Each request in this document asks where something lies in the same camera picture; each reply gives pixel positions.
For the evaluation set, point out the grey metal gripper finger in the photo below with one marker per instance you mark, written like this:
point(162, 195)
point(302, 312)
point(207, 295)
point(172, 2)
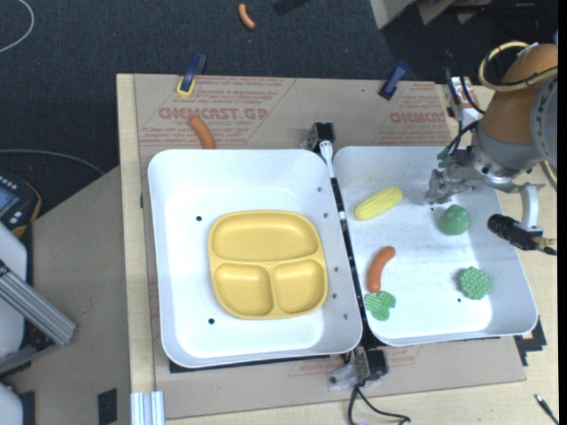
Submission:
point(436, 188)
point(452, 190)

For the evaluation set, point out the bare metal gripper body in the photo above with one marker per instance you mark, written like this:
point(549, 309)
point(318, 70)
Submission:
point(469, 171)

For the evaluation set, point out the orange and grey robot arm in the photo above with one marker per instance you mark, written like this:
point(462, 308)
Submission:
point(509, 113)

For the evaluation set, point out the green rounded toy vegetable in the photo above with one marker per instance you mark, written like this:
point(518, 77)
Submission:
point(454, 220)

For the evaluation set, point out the yellow corn cob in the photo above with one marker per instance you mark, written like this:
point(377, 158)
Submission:
point(378, 203)

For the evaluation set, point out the white plastic tray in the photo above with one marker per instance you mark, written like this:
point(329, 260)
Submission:
point(186, 246)
point(425, 255)

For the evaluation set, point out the red and white small carton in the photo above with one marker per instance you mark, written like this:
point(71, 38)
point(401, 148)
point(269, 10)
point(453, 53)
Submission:
point(465, 93)

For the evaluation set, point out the green broccoli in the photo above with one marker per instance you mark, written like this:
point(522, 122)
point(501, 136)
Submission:
point(475, 283)
point(380, 304)

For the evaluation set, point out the orange sausage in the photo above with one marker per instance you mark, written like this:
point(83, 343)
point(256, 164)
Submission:
point(203, 133)
point(378, 266)
point(246, 16)

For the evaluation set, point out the thin black and white rod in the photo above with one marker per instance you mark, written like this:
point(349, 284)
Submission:
point(343, 219)

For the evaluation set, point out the brown cardboard board red print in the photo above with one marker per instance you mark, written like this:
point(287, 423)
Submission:
point(274, 104)

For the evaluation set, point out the yellow divided plate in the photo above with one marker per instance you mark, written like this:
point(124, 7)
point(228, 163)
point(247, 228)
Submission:
point(266, 264)

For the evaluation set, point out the black cylinder on white bracket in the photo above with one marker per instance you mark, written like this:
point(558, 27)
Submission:
point(509, 230)

